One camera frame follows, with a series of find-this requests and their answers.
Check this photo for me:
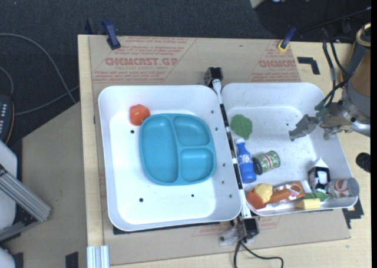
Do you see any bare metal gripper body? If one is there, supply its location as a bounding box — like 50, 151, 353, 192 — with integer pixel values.
316, 101, 371, 137

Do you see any white plastic tray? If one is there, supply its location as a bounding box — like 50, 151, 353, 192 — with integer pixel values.
220, 82, 359, 217
98, 85, 243, 231

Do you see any black and white carton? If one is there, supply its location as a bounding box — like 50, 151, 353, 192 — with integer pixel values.
307, 157, 331, 193

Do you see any green and red can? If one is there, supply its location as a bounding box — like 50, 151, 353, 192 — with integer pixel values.
252, 150, 281, 176

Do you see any orange and white can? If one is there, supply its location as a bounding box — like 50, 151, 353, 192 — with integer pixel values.
325, 177, 361, 198

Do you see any green toy lettuce leaf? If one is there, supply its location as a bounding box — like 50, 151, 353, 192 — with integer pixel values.
230, 114, 253, 140

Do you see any small green toy leaf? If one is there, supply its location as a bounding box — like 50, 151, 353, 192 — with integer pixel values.
303, 191, 330, 203

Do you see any blue toy bottle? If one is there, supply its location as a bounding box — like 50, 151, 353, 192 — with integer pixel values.
234, 138, 257, 184

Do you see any orange toy sausage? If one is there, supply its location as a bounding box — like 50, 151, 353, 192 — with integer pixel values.
266, 188, 292, 204

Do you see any yellow toy cheese block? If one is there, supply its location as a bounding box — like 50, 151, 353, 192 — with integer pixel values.
295, 198, 322, 210

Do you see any thin black and white rod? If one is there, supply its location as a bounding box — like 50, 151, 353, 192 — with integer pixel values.
212, 79, 250, 218

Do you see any yellow toy crisp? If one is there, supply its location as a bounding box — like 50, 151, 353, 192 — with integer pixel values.
254, 183, 274, 204

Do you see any orange toy wedge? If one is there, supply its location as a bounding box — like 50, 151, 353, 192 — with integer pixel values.
246, 190, 266, 210

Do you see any brown cardboard board red print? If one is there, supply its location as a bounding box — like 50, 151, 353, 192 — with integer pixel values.
88, 35, 352, 266

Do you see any blue divided plate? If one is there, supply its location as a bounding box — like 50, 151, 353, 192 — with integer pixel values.
139, 113, 217, 186

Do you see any orange toy pepper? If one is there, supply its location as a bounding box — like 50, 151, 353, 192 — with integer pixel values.
129, 104, 151, 127

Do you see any black block with thin wires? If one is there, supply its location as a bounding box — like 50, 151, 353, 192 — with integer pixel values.
219, 216, 260, 246
203, 67, 224, 87

